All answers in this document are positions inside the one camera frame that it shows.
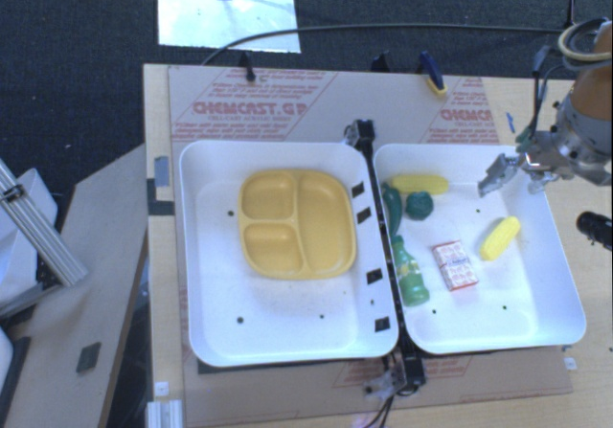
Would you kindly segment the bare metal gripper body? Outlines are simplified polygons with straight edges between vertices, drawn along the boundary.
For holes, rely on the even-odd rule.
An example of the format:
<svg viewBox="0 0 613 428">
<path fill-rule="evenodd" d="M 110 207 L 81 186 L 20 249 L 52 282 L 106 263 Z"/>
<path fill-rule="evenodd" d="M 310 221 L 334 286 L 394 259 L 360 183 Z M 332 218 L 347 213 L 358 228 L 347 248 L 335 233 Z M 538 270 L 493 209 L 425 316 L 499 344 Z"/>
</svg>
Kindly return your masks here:
<svg viewBox="0 0 613 428">
<path fill-rule="evenodd" d="M 519 142 L 519 167 L 530 175 L 551 171 L 558 180 L 579 177 L 593 185 L 611 185 L 611 157 L 582 142 L 573 132 L 536 131 Z"/>
</svg>

